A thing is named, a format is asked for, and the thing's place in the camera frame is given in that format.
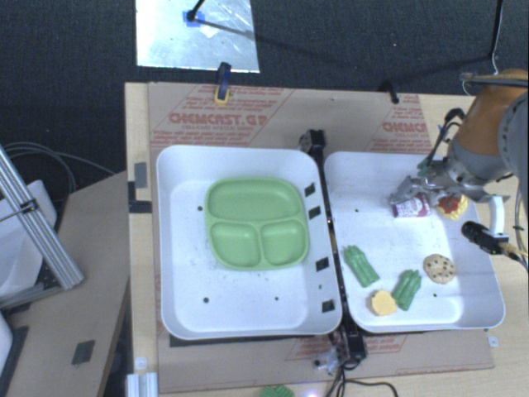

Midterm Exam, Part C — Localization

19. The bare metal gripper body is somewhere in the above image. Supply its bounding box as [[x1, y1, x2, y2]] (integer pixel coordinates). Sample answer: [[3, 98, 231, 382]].
[[420, 161, 493, 202]]

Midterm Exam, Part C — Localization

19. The yellow and red pizza slice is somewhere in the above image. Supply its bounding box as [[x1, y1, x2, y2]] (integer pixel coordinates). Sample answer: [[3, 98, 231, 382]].
[[436, 194, 469, 222]]

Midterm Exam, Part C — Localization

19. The red and white carton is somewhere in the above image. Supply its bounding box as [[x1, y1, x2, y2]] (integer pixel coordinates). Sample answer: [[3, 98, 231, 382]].
[[391, 193, 432, 219]]

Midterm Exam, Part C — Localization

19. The white plastic tray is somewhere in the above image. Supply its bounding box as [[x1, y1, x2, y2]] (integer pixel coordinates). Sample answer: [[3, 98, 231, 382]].
[[155, 145, 344, 342], [323, 151, 507, 333]]

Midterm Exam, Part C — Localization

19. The beige chocolate chip biscuit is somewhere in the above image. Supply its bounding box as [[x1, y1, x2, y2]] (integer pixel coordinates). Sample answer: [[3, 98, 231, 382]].
[[422, 253, 457, 285]]

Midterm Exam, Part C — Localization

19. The thin black rod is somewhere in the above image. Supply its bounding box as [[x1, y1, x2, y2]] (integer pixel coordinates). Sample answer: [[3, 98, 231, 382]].
[[312, 149, 353, 339]]

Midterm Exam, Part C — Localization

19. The green asparagus bundle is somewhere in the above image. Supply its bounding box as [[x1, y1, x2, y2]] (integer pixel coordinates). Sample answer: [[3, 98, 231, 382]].
[[390, 268, 423, 312], [343, 244, 381, 289]]

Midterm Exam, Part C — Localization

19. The yellow round toy food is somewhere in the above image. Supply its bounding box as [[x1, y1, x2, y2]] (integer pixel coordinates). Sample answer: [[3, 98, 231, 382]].
[[369, 289, 398, 318]]

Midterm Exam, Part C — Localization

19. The green divided plate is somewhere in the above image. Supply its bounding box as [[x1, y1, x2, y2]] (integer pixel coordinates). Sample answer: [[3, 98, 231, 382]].
[[203, 176, 311, 271]]

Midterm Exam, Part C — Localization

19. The brown cardboard board red print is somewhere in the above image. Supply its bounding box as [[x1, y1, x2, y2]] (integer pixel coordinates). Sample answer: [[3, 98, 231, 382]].
[[147, 81, 496, 395]]

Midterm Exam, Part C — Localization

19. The green leafy toy food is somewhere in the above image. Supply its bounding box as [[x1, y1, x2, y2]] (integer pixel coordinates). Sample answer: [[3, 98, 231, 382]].
[[260, 384, 296, 397]]

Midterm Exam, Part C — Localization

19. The black cylinder on white bracket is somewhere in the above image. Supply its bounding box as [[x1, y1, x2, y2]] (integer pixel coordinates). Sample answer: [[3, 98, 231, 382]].
[[460, 194, 512, 256]]

